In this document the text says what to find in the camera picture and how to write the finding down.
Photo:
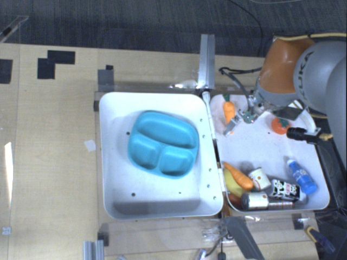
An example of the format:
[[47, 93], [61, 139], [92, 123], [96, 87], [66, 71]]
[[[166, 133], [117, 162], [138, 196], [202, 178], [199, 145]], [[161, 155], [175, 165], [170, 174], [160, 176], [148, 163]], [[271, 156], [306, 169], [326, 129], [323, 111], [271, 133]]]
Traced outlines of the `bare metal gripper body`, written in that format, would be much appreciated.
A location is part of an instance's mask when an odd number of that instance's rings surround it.
[[247, 124], [253, 124], [258, 117], [270, 109], [270, 104], [261, 95], [247, 95], [246, 107], [239, 109], [236, 116]]

